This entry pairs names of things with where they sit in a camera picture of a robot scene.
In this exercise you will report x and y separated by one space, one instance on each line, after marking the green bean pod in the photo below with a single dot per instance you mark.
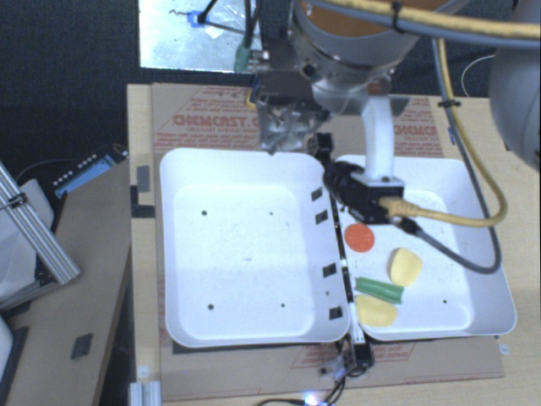
378 289

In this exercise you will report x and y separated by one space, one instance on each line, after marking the white plastic tray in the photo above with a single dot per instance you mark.
444 277
236 248

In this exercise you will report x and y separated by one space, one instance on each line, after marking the yellow oval chip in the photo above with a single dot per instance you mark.
375 311
405 267

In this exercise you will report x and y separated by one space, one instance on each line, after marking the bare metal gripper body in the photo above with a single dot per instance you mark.
338 87

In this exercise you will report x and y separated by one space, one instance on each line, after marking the thin black and white rod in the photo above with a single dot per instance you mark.
345 269

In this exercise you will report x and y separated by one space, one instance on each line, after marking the brown cardboard board red print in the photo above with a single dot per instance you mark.
211 112

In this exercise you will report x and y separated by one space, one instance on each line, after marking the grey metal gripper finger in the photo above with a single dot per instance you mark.
272 129
302 125

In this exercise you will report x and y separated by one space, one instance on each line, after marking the black cylinder on white bracket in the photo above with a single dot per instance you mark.
378 142

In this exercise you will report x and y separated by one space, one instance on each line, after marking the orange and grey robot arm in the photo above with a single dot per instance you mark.
363 11

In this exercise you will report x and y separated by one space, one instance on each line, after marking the orange round disc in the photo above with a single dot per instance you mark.
359 237

